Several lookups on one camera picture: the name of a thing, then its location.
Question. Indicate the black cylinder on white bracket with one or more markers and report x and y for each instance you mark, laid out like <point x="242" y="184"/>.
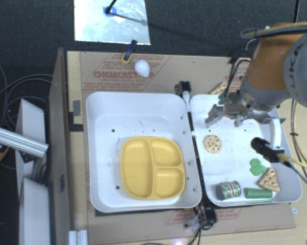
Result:
<point x="264" y="149"/>

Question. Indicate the white plastic tray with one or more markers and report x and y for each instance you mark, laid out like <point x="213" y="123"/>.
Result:
<point x="235" y="159"/>
<point x="133" y="116"/>

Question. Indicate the beige chocolate chip biscuit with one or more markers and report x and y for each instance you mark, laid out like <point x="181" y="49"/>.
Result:
<point x="212" y="143"/>

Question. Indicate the pizza slice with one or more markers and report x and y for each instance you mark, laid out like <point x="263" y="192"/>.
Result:
<point x="219" y="88"/>
<point x="269" y="180"/>

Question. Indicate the yellow divided plate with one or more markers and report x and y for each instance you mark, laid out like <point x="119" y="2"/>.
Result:
<point x="138" y="167"/>

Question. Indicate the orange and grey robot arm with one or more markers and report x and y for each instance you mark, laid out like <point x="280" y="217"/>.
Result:
<point x="273" y="65"/>

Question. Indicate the white egg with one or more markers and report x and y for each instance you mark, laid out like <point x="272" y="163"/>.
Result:
<point x="142" y="69"/>

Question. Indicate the green broccoli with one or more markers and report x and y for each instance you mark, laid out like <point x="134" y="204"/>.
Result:
<point x="256" y="167"/>

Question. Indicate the green cylinder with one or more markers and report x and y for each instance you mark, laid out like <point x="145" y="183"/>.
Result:
<point x="258" y="193"/>

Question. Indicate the thin black and white rod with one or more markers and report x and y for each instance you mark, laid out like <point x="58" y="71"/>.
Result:
<point x="198" y="157"/>

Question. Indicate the green and white can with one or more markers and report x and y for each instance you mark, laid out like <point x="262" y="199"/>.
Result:
<point x="228" y="190"/>

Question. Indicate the brown cardboard board red print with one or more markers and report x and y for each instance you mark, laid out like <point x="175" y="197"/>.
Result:
<point x="112" y="78"/>

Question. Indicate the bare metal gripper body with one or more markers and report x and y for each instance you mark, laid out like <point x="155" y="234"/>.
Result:
<point x="235" y="104"/>

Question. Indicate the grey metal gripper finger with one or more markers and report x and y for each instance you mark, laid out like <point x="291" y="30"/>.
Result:
<point x="213" y="115"/>
<point x="240" y="121"/>

